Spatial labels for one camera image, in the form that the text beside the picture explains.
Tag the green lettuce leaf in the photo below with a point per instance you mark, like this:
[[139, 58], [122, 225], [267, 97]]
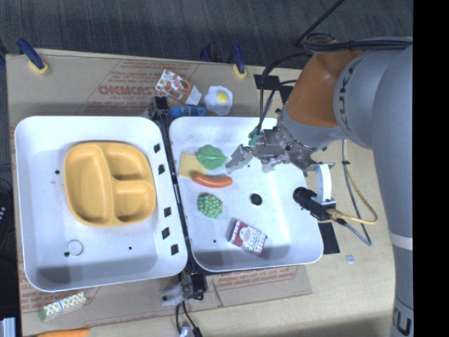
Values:
[[210, 156]]

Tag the red and white carton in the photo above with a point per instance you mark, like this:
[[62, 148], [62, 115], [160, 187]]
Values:
[[247, 237]]

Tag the black cylinder on white bracket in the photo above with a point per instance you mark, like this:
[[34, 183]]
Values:
[[308, 198]]

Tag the thin black rod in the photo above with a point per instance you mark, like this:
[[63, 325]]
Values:
[[177, 195]]

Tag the orange divided plate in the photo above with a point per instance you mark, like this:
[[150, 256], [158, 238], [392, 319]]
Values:
[[87, 184]]

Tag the small black round piece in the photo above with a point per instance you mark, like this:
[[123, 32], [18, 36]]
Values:
[[256, 199]]

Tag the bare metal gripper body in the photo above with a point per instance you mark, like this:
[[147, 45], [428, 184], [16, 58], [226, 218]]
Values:
[[273, 146]]

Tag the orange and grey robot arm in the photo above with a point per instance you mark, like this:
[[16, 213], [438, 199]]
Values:
[[372, 97]]

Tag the orange sausage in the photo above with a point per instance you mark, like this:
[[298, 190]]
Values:
[[212, 181]]

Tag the orange and white carton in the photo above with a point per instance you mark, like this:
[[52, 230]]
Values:
[[177, 86]]

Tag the blue bottle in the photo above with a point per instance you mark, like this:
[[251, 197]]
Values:
[[186, 111]]

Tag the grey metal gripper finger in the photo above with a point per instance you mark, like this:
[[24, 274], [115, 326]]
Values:
[[271, 163], [240, 156]]

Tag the white fried egg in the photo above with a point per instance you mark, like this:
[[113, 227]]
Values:
[[219, 100]]

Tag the green grapes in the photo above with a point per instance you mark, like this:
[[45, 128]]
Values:
[[209, 205]]

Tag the brown cardboard board red print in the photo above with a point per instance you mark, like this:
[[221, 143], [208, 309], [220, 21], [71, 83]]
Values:
[[105, 83]]

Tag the white plastic tray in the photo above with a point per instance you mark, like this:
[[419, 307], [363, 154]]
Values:
[[280, 223], [105, 258]]

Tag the orange carrot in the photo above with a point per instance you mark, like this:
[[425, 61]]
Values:
[[66, 333]]

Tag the green yellow white carton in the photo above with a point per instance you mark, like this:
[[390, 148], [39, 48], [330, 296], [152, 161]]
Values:
[[63, 307]]

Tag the yellow cheese slice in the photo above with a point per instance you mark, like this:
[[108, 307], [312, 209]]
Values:
[[186, 167]]

